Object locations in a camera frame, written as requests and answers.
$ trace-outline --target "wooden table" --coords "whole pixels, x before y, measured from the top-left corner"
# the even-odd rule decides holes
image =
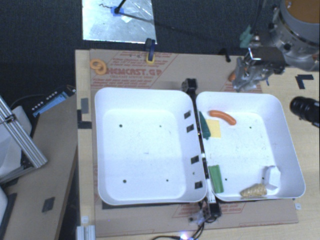
[[[187,55],[182,57],[185,64],[192,64],[195,56]],[[186,72],[192,72],[195,78],[201,77],[204,70],[209,72],[211,66],[206,63],[208,57],[201,58],[201,66],[207,67],[197,71],[196,68],[187,68]],[[232,63],[222,63],[221,56],[210,57],[210,60],[223,65],[221,75],[215,75],[226,79],[228,73],[235,68],[236,57],[231,56]],[[91,121],[91,89],[90,89],[90,53],[87,50],[76,51],[76,88],[77,88],[77,109],[81,109],[81,100],[88,99],[89,110],[82,114],[83,121]],[[305,80],[305,89],[299,89],[296,76],[313,75],[314,80]],[[261,82],[263,93],[272,94],[277,97],[283,106],[287,124],[291,133],[296,154],[304,176],[306,191],[305,194],[295,202],[301,205],[301,210],[297,211],[299,223],[280,224],[270,226],[240,227],[229,229],[205,230],[200,240],[211,239],[229,239],[229,240],[257,240],[257,239],[319,239],[320,236],[320,172],[319,172],[319,129],[312,126],[311,123],[299,120],[299,118],[290,112],[289,104],[294,97],[304,96],[319,100],[319,72],[304,72],[295,68],[287,68],[283,75],[273,75],[269,78],[269,86]],[[93,156],[92,156],[92,133],[86,129],[78,130],[78,155],[79,155],[79,184],[80,184],[80,215],[81,225],[95,224],[95,206],[94,206],[94,175],[93,175]],[[116,236],[98,238],[99,240],[150,240],[159,234],[141,234],[129,236]],[[166,233],[162,235],[178,236],[179,233]]]
[[[33,141],[48,163],[4,190],[17,194],[5,240],[59,239],[76,166],[75,95],[40,115]],[[43,212],[46,200],[54,200],[53,207]]]

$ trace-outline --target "black bracket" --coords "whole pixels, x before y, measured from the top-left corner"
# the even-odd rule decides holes
[[[228,63],[231,62],[229,53],[228,53],[228,51],[227,51],[226,48],[222,48],[222,49],[218,52],[218,55],[224,55],[224,56],[225,56],[225,61],[228,62]]]
[[[295,77],[295,80],[299,86],[299,89],[306,89],[303,80],[314,80],[314,76],[312,74],[298,74]]]
[[[78,109],[76,112],[77,112],[78,129],[92,129],[92,122],[82,121],[82,110]]]
[[[197,88],[198,88],[198,84],[197,84],[197,79],[195,79],[195,78],[187,78],[181,85],[181,91],[188,94],[192,100],[194,117],[195,117],[195,121],[196,121],[196,128],[197,128],[198,136],[199,136],[200,149],[201,149],[201,153],[204,153],[205,148],[204,148],[204,144],[202,141],[200,119],[198,116],[198,109],[197,109],[197,104],[196,104],[196,90],[197,90]]]

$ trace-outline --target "green object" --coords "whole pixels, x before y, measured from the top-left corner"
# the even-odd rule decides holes
[[[251,26],[247,26],[245,31],[240,35],[240,48],[248,48],[249,43],[251,41],[251,38],[254,36],[254,34],[250,33]]]
[[[219,165],[209,166],[208,169],[209,169],[211,182],[213,184],[214,192],[222,193],[224,191],[224,185],[222,184],[220,166]]]
[[[209,127],[207,125],[206,119],[200,111],[199,111],[199,117],[200,117],[202,137],[205,138],[206,140],[208,140],[209,137],[211,136],[211,133],[210,133]]]

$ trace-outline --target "metal bracket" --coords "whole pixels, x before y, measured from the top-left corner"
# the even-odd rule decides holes
[[[204,148],[204,144],[202,141],[200,119],[198,116],[198,109],[197,109],[197,104],[196,104],[196,89],[197,88],[198,88],[198,84],[197,84],[197,79],[195,79],[195,78],[187,78],[181,85],[181,91],[188,94],[192,100],[194,117],[195,117],[195,121],[196,121],[196,128],[197,128],[198,136],[199,136],[200,149],[201,149],[201,153],[204,154],[205,148]]]
[[[0,125],[2,125],[4,123],[11,123],[16,119],[17,119],[16,115],[15,114],[11,114],[11,115],[7,116],[3,121],[1,121]]]
[[[77,226],[76,240],[96,240],[96,227],[94,225]]]
[[[249,47],[245,57],[236,60],[233,88],[237,92],[255,89],[259,81],[267,80],[272,74],[282,74],[285,66],[284,56],[276,47]]]

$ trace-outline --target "orange sausage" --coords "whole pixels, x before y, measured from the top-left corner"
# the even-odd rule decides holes
[[[92,60],[90,60],[90,68],[95,70],[95,73],[97,75],[104,75],[105,73],[107,73],[106,63],[99,58],[93,58]]]
[[[229,80],[230,82],[232,82],[232,81],[235,80],[235,79],[236,79],[236,73],[233,71],[233,72],[231,73],[231,75],[229,75],[228,80]]]
[[[237,123],[237,120],[234,119],[231,115],[219,111],[219,110],[210,110],[209,111],[209,115],[210,117],[214,117],[214,118],[221,118],[225,121],[227,121],[229,123],[229,125],[234,126]]]

